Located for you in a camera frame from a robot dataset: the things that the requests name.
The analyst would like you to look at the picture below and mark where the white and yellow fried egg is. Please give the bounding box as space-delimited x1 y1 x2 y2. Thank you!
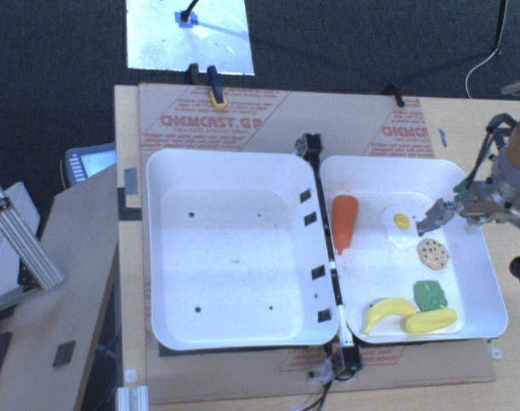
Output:
379 205 417 250

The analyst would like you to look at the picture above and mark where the thin black and white rod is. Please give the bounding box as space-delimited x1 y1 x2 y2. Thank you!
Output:
309 154 354 347

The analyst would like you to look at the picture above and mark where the yellow banana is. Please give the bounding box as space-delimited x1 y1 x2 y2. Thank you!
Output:
362 297 418 337

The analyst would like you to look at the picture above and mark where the brown cardboard board, red print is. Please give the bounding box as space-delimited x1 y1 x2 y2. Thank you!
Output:
137 82 498 406

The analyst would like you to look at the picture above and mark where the orange carrot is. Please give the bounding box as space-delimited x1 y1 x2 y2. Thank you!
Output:
331 194 360 257

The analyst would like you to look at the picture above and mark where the white plastic tray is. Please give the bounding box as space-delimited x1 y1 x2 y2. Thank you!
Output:
319 155 510 346
145 147 341 352

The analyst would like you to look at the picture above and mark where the yellow corn cob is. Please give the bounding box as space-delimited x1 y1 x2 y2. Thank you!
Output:
404 307 459 335

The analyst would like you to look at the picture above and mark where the tan chocolate chip biscuit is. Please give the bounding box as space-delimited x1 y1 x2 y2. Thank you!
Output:
415 237 451 271

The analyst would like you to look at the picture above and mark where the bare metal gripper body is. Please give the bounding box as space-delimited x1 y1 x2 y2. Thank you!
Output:
455 180 520 232

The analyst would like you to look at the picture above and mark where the green lettuce leaf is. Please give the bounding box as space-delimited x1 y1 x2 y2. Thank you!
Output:
412 279 450 313

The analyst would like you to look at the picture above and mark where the black block with thin wires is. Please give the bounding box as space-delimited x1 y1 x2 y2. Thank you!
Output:
326 343 364 382
294 132 325 160

